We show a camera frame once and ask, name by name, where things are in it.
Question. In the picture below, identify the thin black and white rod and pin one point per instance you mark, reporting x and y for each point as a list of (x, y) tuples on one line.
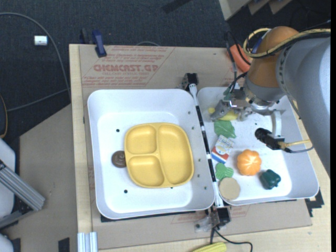
[(202, 127)]

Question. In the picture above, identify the green broccoli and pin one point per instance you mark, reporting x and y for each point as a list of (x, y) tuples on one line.
[(223, 171)]

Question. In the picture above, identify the yellow divided plate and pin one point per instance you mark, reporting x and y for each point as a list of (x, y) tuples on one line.
[(168, 151)]

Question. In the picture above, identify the dark green bell pepper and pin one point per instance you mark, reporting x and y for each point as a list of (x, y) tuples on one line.
[(270, 179)]

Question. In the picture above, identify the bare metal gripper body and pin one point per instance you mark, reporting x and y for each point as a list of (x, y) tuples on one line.
[(240, 100)]

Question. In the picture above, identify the yellow toy banana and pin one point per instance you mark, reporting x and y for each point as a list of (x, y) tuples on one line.
[(229, 117)]

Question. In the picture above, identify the white red blue carton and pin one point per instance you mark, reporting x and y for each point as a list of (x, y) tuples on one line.
[(221, 148)]

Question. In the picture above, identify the brown cardboard board red print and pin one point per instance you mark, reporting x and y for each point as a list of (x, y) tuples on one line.
[(147, 69)]

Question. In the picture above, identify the white plastic tray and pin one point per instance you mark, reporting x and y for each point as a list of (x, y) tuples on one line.
[(110, 130), (286, 164)]

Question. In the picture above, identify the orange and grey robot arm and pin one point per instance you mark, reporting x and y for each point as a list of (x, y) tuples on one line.
[(302, 72)]

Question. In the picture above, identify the orange pumpkin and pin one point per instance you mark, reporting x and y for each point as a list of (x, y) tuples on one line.
[(249, 162)]

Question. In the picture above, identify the brown chocolate swirl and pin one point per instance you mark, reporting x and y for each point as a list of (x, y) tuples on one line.
[(118, 159)]

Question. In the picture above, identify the tan round biscuit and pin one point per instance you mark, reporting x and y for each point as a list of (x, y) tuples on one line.
[(229, 189)]

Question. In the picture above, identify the black cylinder on white bracket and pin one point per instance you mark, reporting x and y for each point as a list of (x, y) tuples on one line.
[(267, 138)]

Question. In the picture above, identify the yellow corn cob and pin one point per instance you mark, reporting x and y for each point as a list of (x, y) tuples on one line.
[(211, 247)]

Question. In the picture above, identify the green lettuce leaf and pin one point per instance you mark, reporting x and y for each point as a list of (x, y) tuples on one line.
[(223, 128)]

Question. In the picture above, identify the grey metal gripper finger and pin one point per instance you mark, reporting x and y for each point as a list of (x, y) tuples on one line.
[(219, 112), (242, 114)]

